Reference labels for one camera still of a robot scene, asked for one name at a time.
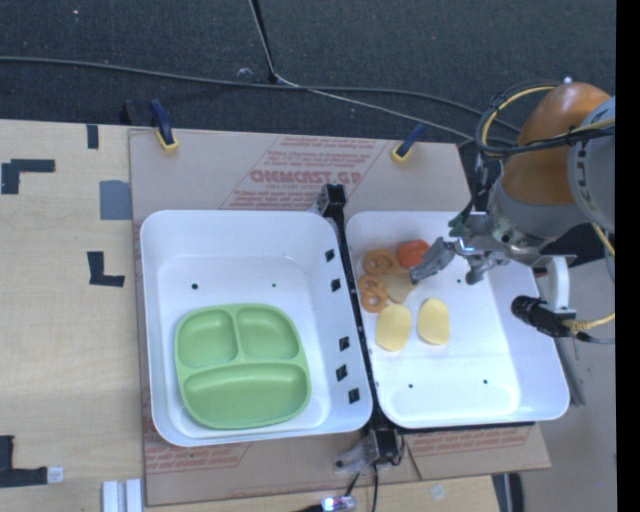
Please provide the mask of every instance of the table surface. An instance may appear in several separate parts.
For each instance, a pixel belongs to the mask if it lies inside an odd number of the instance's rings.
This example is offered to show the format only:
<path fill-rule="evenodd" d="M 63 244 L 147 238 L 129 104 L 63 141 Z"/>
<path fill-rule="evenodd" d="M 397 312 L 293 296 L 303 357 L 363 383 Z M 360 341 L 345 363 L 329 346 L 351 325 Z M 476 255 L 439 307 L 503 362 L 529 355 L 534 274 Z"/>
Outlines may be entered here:
<path fill-rule="evenodd" d="M 0 489 L 0 510 L 100 510 L 102 482 L 144 481 L 131 220 L 101 220 L 99 184 L 129 181 L 128 128 L 0 121 L 0 161 L 54 159 L 0 195 L 0 434 L 16 468 L 61 466 L 64 481 Z M 122 287 L 90 286 L 87 253 L 103 252 Z M 299 510 L 327 492 L 215 501 L 162 510 Z M 359 509 L 373 489 L 358 487 Z M 490 476 L 382 485 L 378 510 L 498 510 Z"/>

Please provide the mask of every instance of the blue clamp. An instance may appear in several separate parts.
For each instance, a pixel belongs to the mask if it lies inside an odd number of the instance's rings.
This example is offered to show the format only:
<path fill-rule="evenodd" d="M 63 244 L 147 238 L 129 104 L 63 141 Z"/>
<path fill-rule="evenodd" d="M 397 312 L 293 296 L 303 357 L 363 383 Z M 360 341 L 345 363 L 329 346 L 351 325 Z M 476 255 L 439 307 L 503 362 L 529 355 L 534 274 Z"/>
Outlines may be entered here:
<path fill-rule="evenodd" d="M 413 146 L 413 143 L 422 137 L 426 131 L 427 127 L 422 123 L 418 123 L 406 140 L 393 148 L 393 151 L 391 152 L 391 159 L 398 163 L 404 162 L 411 153 L 411 146 Z"/>
<path fill-rule="evenodd" d="M 178 147 L 178 139 L 173 134 L 166 111 L 158 100 L 151 100 L 149 108 L 151 109 L 153 119 L 158 126 L 156 137 L 158 138 L 162 149 L 165 151 L 174 150 Z"/>

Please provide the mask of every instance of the cardboard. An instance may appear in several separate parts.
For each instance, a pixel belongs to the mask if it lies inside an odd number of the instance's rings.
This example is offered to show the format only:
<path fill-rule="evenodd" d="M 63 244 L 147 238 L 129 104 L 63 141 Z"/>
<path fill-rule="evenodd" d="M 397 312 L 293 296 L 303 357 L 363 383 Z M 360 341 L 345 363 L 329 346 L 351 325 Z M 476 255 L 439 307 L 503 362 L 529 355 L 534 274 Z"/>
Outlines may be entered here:
<path fill-rule="evenodd" d="M 163 209 L 313 210 L 322 186 L 342 183 L 346 220 L 365 210 L 460 210 L 466 178 L 454 145 L 416 143 L 402 164 L 398 141 L 278 134 L 178 131 L 164 151 L 152 129 L 129 132 L 135 274 L 148 506 L 346 487 L 333 457 L 359 432 L 180 448 L 155 431 L 150 411 L 139 232 Z M 405 436 L 400 465 L 381 469 L 381 483 L 481 475 L 547 467 L 537 425 Z"/>

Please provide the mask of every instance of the gray floor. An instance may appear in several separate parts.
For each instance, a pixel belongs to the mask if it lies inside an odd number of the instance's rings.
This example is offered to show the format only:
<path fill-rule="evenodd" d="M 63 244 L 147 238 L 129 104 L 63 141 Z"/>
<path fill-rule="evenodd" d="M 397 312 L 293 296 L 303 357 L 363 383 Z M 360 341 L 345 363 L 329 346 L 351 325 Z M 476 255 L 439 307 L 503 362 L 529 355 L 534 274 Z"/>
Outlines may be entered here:
<path fill-rule="evenodd" d="M 578 318 L 600 318 L 615 308 L 615 283 L 604 260 L 571 270 L 570 305 Z M 615 322 L 589 333 L 615 336 Z M 584 396 L 564 416 L 541 425 L 552 467 L 520 474 L 525 512 L 618 509 L 615 346 L 563 340 Z"/>

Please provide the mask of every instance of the yellow oval object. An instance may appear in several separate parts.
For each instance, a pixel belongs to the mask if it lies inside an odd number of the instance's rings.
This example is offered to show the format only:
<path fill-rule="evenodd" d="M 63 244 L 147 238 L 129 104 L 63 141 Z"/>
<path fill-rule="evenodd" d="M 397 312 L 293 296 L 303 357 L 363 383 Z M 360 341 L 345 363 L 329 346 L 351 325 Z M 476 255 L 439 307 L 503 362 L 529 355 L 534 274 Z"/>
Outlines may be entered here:
<path fill-rule="evenodd" d="M 376 321 L 376 343 L 391 352 L 407 344 L 411 332 L 411 312 L 402 304 L 389 304 L 380 311 Z"/>
<path fill-rule="evenodd" d="M 449 309 L 439 299 L 427 299 L 418 310 L 418 335 L 427 343 L 449 342 Z"/>

